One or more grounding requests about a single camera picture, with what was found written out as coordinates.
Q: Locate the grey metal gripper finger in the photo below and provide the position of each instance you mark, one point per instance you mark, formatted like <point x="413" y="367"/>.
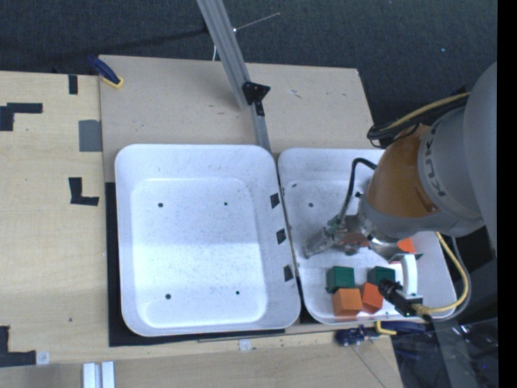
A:
<point x="351" y="250"/>
<point x="318" y="244"/>

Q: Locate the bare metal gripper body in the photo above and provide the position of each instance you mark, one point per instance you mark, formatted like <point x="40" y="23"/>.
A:
<point x="355" y="234"/>

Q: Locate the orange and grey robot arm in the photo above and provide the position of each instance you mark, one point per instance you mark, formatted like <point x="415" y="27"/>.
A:
<point x="408" y="176"/>

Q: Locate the green cube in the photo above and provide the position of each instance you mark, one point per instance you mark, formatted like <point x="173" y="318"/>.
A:
<point x="379" y="274"/>
<point x="340" y="278"/>

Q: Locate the orange cube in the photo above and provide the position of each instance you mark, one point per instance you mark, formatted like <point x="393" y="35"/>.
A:
<point x="347" y="302"/>
<point x="371" y="297"/>
<point x="406" y="245"/>

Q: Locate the white plastic tray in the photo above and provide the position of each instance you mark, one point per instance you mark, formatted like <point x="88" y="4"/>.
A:
<point x="319" y="184"/>
<point x="194" y="249"/>

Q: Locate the pale wood board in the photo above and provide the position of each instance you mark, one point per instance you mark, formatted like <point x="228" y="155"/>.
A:
<point x="182" y="99"/>

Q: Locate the black cylinder on white bracket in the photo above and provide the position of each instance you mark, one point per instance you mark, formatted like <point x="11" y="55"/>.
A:
<point x="410" y="275"/>

